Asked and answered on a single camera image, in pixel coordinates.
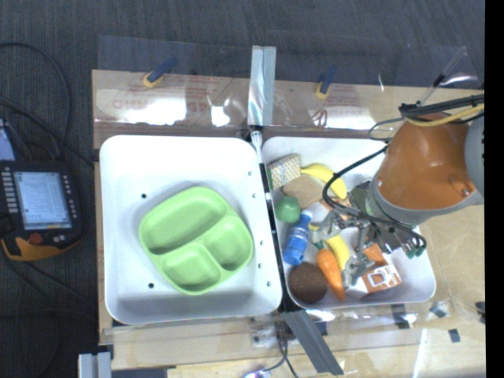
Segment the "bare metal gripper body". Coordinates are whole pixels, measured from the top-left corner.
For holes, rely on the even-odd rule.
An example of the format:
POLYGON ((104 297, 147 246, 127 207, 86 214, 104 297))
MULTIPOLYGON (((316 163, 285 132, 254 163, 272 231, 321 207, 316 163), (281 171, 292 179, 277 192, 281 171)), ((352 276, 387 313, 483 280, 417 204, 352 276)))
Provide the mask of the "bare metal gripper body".
POLYGON ((350 190, 350 204, 374 218, 373 227, 375 228, 374 238, 380 248, 387 253, 402 249, 405 253, 412 253, 414 250, 414 240, 411 229, 391 219, 375 200, 371 191, 371 183, 363 182, 350 190))

